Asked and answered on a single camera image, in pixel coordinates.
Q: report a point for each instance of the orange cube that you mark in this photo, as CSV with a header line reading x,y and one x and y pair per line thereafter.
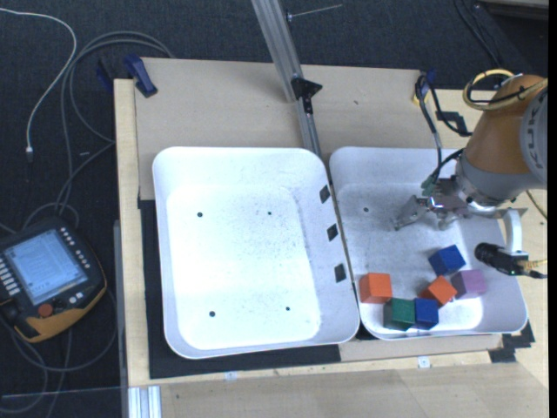
x,y
440,291
376,286

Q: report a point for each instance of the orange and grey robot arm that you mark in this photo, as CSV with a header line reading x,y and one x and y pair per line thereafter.
x,y
496,146

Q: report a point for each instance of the blue cube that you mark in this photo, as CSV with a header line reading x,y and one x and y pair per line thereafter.
x,y
447,259
426,313

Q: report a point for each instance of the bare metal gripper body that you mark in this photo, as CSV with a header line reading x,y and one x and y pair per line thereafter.
x,y
448,200

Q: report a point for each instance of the black cylinder on white bracket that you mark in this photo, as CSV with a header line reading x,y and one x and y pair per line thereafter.
x,y
496,257

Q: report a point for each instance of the green cube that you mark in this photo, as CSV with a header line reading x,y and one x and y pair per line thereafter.
x,y
401,314

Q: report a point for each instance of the white plastic tray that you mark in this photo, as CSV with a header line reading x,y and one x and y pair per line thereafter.
x,y
383,242
243,255

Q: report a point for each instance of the purple cube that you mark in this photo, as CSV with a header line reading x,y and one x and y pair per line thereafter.
x,y
471,283

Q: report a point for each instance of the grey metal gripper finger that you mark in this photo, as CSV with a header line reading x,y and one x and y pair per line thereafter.
x,y
413,209
444,221

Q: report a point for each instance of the pale wood board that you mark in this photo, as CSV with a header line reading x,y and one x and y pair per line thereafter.
x,y
226,111

